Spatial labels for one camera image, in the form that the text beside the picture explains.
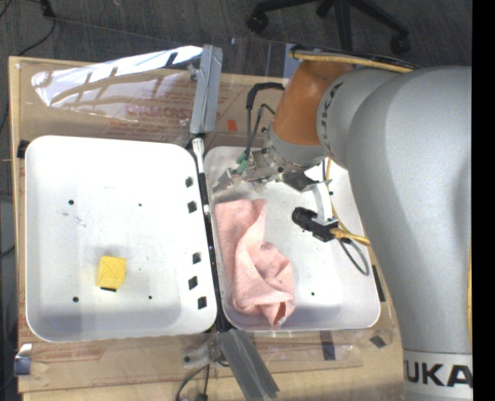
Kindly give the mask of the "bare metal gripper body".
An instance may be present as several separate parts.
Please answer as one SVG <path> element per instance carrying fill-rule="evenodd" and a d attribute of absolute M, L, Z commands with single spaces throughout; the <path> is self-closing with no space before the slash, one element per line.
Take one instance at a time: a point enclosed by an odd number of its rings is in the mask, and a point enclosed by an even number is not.
<path fill-rule="evenodd" d="M 318 180 L 306 175 L 305 168 L 267 149 L 251 150 L 249 154 L 242 152 L 236 164 L 240 178 L 250 185 L 255 180 L 265 180 L 268 183 L 284 183 L 296 191 L 309 191 L 319 184 Z"/>

